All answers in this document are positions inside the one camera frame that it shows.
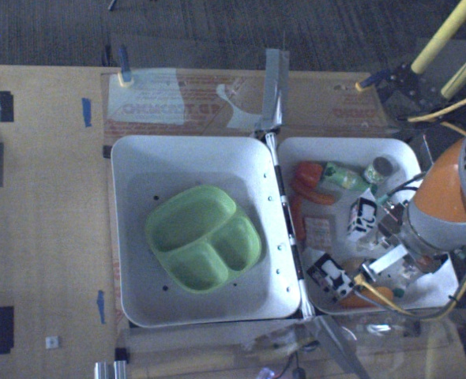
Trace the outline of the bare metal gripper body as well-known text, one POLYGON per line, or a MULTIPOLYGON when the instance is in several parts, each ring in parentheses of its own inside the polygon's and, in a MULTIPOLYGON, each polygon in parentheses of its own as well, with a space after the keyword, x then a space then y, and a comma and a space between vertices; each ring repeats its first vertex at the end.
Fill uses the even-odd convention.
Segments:
POLYGON ((409 219, 408 202, 389 205, 383 210, 385 215, 378 223, 377 244, 386 249, 387 254, 396 255, 422 274, 439 270, 448 256, 415 230, 409 219))

